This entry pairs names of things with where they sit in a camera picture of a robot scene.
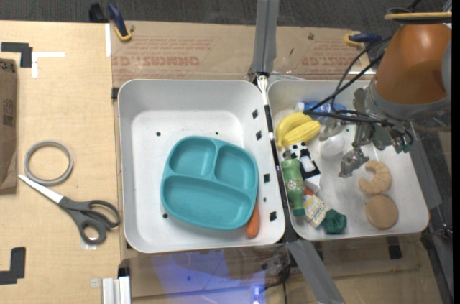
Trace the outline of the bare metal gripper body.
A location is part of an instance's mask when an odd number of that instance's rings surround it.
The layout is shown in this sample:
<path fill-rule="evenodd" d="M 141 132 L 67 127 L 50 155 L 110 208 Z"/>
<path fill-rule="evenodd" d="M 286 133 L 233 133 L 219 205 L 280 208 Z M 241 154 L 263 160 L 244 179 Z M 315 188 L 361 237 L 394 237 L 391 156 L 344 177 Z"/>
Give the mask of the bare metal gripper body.
<path fill-rule="evenodd" d="M 413 145 L 413 135 L 409 121 L 398 103 L 385 100 L 374 86 L 358 88 L 354 92 L 354 108 L 371 120 L 377 122 L 366 124 L 365 139 L 379 149 L 393 146 L 396 153 L 408 152 Z"/>

